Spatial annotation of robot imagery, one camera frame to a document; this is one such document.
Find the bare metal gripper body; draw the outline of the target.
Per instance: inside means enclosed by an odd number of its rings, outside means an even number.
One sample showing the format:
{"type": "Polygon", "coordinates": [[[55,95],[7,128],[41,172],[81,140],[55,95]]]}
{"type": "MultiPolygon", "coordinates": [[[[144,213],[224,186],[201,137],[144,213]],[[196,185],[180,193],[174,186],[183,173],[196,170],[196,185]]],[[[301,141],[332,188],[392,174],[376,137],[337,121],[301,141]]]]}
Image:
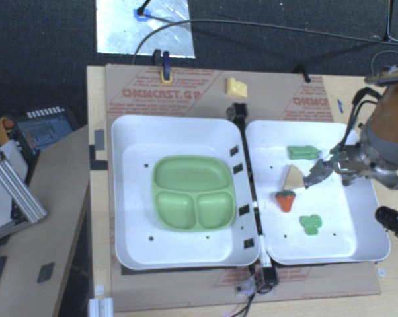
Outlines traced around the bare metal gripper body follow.
{"type": "Polygon", "coordinates": [[[398,165],[363,143],[345,145],[333,170],[341,175],[343,186],[353,184],[358,178],[373,179],[384,186],[398,186],[398,165]]]}

